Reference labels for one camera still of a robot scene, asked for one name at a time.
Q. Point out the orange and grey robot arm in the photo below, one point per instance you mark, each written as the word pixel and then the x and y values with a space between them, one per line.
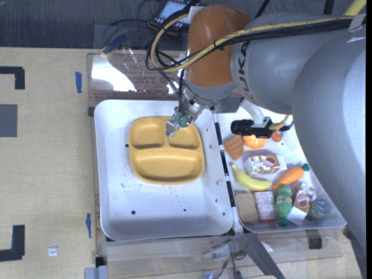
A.
pixel 290 74

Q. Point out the brown bread slice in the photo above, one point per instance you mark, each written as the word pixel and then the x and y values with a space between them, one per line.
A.
pixel 246 208

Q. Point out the pink and white carton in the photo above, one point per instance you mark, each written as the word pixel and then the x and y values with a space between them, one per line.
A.
pixel 265 205

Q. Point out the thin black and white rod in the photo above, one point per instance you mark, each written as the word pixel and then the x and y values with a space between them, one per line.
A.
pixel 225 167

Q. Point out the green can with clear lid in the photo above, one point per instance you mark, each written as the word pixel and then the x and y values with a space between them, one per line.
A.
pixel 318 209

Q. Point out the orange carrot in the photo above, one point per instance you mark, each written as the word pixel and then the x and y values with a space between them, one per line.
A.
pixel 289 176

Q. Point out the orange toy tangerine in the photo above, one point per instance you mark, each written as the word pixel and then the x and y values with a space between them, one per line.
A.
pixel 253 143

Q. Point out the yellow divided plate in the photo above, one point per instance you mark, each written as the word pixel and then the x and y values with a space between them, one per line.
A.
pixel 165 163

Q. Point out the white plastic tray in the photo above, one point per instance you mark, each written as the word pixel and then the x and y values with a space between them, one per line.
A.
pixel 293 151
pixel 162 208

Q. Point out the white carton with brown print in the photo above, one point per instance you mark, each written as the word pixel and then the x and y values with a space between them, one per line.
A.
pixel 264 165

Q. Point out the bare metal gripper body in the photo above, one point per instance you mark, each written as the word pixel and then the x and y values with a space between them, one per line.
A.
pixel 190 109

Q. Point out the white and brown carton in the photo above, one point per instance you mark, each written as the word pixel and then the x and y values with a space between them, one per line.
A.
pixel 302 202

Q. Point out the small orange round toy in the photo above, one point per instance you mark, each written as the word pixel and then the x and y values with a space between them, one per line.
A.
pixel 276 137

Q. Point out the green bottle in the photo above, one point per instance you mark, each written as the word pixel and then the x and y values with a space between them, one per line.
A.
pixel 283 203

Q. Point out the black cylinder on white bracket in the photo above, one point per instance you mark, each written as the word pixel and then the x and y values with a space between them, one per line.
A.
pixel 247 127

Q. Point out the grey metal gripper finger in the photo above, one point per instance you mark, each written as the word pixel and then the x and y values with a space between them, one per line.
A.
pixel 174 132
pixel 168 130

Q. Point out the brown waffle biscuit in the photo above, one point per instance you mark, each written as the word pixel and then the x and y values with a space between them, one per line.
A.
pixel 234 147

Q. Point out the yellow banana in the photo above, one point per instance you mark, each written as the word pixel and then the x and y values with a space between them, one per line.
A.
pixel 250 182

